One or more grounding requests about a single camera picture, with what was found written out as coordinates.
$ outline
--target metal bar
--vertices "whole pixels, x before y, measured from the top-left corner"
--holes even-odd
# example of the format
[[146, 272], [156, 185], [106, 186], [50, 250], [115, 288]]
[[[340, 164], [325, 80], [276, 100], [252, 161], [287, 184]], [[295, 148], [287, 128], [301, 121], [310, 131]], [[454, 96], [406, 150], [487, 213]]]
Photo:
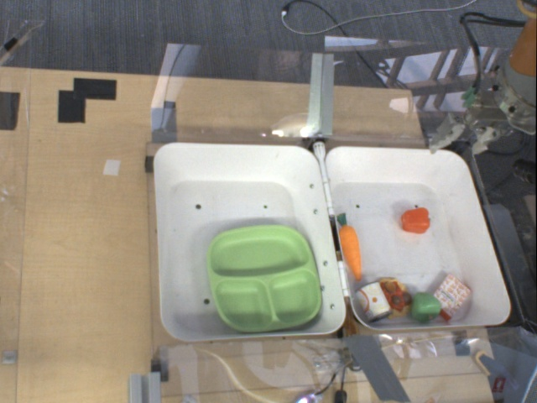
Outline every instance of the metal bar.
[[487, 52], [485, 52], [485, 55], [483, 56], [481, 60], [481, 66], [483, 68], [483, 75], [485, 74], [485, 71], [487, 70], [488, 62], [492, 58], [494, 53], [494, 48], [487, 48]]
[[[430, 81], [437, 81], [438, 76], [442, 72], [442, 68], [444, 67], [444, 64], [447, 61], [447, 57], [449, 56], [451, 50], [444, 50], [441, 52], [440, 56], [438, 57], [438, 60], [436, 61], [435, 67], [433, 67], [433, 70], [430, 72], [429, 80]], [[418, 102], [416, 102], [416, 107], [418, 109], [422, 109], [427, 101], [429, 100], [429, 95], [424, 94], [420, 97]]]
[[451, 50], [443, 50], [440, 53], [440, 56], [438, 57], [438, 60], [436, 61], [435, 66], [433, 67], [433, 70], [430, 72], [429, 79], [436, 81], [438, 79], [438, 76], [442, 72], [442, 69], [444, 68], [444, 64], [447, 61], [447, 57], [449, 56]]
[[322, 91], [323, 54], [311, 56], [310, 107], [306, 130], [308, 135], [317, 134], [321, 128], [321, 91]]
[[394, 86], [395, 82], [397, 81], [397, 78], [399, 77], [399, 73], [401, 72], [401, 69], [403, 68], [405, 57], [399, 57], [396, 58], [394, 61], [394, 64], [389, 70], [389, 77], [386, 80], [387, 86]]
[[313, 54], [311, 58], [310, 107], [307, 137], [332, 134], [334, 113], [334, 55]]
[[515, 313], [524, 323], [537, 322], [537, 288], [509, 210], [499, 204], [484, 207], [490, 223], [503, 276], [511, 290]]
[[[459, 74], [459, 71], [461, 70], [461, 65], [464, 63], [464, 60], [466, 59], [468, 54], [468, 50], [457, 50], [455, 55], [453, 56], [453, 60], [451, 60], [450, 68], [448, 69], [446, 73], [446, 79], [448, 81], [453, 80], [457, 77]], [[438, 91], [435, 97], [435, 100], [433, 101], [433, 106], [436, 109], [440, 109], [442, 106], [442, 103], [444, 102], [444, 99], [446, 98], [447, 91]]]
[[443, 78], [438, 81], [419, 81], [407, 83], [407, 87], [412, 91], [412, 95], [416, 96], [433, 96], [438, 94], [438, 89], [445, 89], [446, 94], [450, 92], [464, 91], [466, 84], [472, 83], [476, 77], [474, 75], [458, 76], [455, 79]]
[[429, 95], [424, 94], [423, 96], [420, 96], [418, 101], [416, 102], [416, 108], [417, 109], [423, 109], [425, 107], [425, 104], [427, 104], [427, 100], [429, 100]]
[[161, 403], [160, 373], [142, 376], [131, 374], [128, 380], [128, 403]]
[[334, 55], [323, 55], [321, 83], [321, 134], [332, 134], [334, 118]]

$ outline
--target orange carrot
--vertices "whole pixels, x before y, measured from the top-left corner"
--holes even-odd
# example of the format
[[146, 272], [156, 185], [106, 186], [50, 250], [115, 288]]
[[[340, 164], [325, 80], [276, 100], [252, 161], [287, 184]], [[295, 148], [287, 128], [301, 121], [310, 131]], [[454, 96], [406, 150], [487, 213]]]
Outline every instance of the orange carrot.
[[337, 221], [341, 224], [339, 239], [343, 257], [352, 270], [356, 280], [362, 278], [362, 255], [360, 254], [360, 242], [354, 228], [347, 225], [347, 217], [344, 213], [337, 216]]

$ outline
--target green divided plate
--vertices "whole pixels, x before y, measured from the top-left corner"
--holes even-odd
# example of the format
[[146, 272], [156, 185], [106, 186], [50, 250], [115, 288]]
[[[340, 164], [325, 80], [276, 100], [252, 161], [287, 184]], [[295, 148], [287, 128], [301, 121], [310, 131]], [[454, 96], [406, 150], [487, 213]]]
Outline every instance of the green divided plate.
[[207, 269], [221, 319], [239, 332], [272, 332], [307, 323], [321, 309], [310, 245], [293, 228], [267, 225], [220, 233]]

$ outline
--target clear plastic panel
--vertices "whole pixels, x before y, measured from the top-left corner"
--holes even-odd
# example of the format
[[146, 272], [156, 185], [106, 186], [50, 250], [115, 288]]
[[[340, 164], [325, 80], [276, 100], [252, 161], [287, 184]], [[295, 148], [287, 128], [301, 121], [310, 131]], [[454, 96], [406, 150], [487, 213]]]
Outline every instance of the clear plastic panel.
[[41, 23], [0, 25], [0, 400], [15, 402], [29, 145], [31, 39]]
[[[292, 143], [304, 137], [310, 113], [312, 54], [168, 44], [152, 102], [155, 143]], [[378, 88], [357, 76], [357, 56], [334, 62], [334, 141], [424, 147], [408, 91]], [[222, 64], [233, 79], [222, 79]]]
[[334, 401], [341, 389], [347, 401], [379, 402], [398, 382], [413, 402], [520, 402], [532, 401], [525, 399], [536, 384], [535, 339], [522, 328], [380, 334], [371, 342], [384, 370], [360, 365], [337, 338], [176, 343], [158, 347], [154, 365], [163, 401], [174, 403], [311, 403]]

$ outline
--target wooden surface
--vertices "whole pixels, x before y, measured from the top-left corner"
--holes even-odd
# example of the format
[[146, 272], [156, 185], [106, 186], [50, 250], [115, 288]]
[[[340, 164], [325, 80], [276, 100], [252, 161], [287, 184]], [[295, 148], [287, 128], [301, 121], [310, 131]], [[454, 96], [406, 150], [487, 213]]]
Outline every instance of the wooden surface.
[[[20, 100], [17, 130], [0, 130], [0, 360], [4, 351], [18, 350], [30, 84], [29, 71], [5, 73], [0, 92], [19, 93]], [[16, 364], [0, 364], [0, 401], [14, 401], [16, 379]]]
[[[0, 79], [14, 80], [18, 73], [2, 69]], [[59, 124], [58, 90], [72, 90], [75, 77], [116, 79], [117, 100], [88, 101], [85, 124]], [[183, 401], [185, 384], [196, 385], [188, 393], [198, 402], [285, 401], [322, 385], [310, 359], [301, 361], [300, 382], [295, 381], [298, 371], [279, 370], [293, 360], [293, 343], [237, 343], [222, 349], [194, 347], [162, 334], [158, 307], [151, 306], [150, 178], [143, 167], [156, 84], [151, 76], [32, 72], [17, 402], [124, 403], [128, 376], [146, 374], [154, 351], [164, 343], [172, 353], [170, 373], [180, 380], [164, 386], [168, 403]], [[258, 137], [259, 129], [282, 117], [307, 112], [307, 91], [301, 85], [187, 80], [177, 90], [178, 121], [189, 135], [199, 134], [204, 124], [216, 127], [209, 130], [213, 134], [235, 133], [230, 127], [242, 121], [246, 128], [238, 133]], [[408, 92], [336, 89], [338, 103], [345, 103], [343, 97], [349, 102], [337, 106], [349, 106], [355, 115], [346, 124], [372, 138], [375, 127], [384, 140], [420, 134], [412, 110], [402, 113], [404, 104], [392, 102], [408, 101]], [[399, 110], [387, 110], [390, 103]], [[401, 131], [393, 137], [398, 115]], [[24, 150], [23, 126], [4, 134]], [[23, 151], [17, 156], [24, 157]], [[103, 175], [107, 160], [121, 161], [118, 175]], [[6, 246], [0, 246], [2, 253]], [[469, 358], [447, 360], [446, 371], [433, 372], [432, 362], [416, 361], [403, 371], [409, 393], [439, 395], [439, 401], [490, 401], [487, 381]], [[287, 379], [280, 382], [287, 389], [252, 374], [252, 363], [264, 366], [267, 374], [283, 372]], [[14, 382], [11, 374], [8, 385]], [[363, 374], [350, 374], [348, 382], [349, 403], [377, 401]], [[8, 388], [2, 387], [0, 398], [11, 403], [14, 387]]]

